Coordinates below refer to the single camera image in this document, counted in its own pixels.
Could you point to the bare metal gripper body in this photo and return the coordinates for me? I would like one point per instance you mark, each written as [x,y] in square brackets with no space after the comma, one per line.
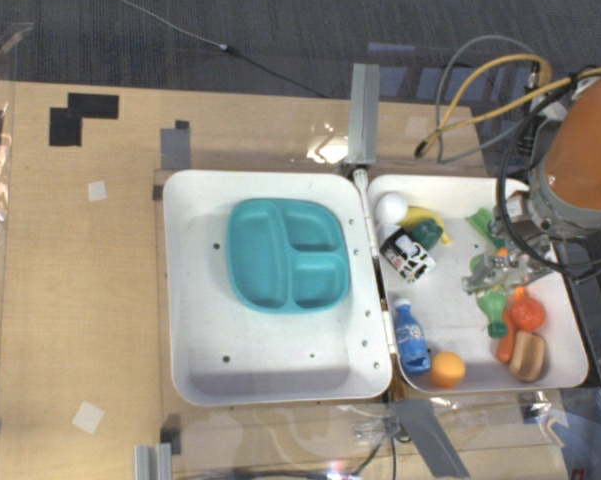
[522,235]

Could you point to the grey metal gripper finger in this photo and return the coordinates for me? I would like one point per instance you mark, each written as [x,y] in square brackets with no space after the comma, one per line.
[527,274]
[482,282]

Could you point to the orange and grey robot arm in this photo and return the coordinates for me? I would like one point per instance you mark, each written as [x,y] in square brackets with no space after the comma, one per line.
[585,158]

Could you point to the light green bottle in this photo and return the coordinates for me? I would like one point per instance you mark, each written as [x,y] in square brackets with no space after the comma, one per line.
[492,310]

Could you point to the orange bottle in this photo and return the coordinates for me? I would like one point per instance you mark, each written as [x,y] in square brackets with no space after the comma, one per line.
[528,313]

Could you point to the white plastic tray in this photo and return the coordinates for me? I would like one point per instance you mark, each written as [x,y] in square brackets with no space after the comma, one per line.
[205,293]
[450,308]

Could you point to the light green toy vegetable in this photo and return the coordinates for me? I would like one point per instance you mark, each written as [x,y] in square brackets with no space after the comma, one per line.
[482,223]

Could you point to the orange carrot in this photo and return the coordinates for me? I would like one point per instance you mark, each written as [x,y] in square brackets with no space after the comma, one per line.
[506,343]

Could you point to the dark green cup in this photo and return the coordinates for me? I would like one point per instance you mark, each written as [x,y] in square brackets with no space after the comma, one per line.
[427,234]

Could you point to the black and white carton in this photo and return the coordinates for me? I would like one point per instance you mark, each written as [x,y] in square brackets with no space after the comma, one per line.
[407,258]

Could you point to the brown bread roll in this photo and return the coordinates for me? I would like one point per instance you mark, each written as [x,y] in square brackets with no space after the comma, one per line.
[527,355]

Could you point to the blue bottle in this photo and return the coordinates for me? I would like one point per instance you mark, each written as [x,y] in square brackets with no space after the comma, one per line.
[410,338]

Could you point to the yellow banana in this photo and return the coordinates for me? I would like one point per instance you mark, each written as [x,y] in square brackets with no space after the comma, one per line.
[417,215]

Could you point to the orange ball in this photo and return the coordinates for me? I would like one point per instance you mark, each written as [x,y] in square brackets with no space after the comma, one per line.
[448,369]

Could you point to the white ball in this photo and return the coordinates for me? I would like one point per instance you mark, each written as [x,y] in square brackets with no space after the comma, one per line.
[391,208]

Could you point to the teal divided plate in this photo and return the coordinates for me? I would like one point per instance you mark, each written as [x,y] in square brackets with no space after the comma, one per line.
[260,258]

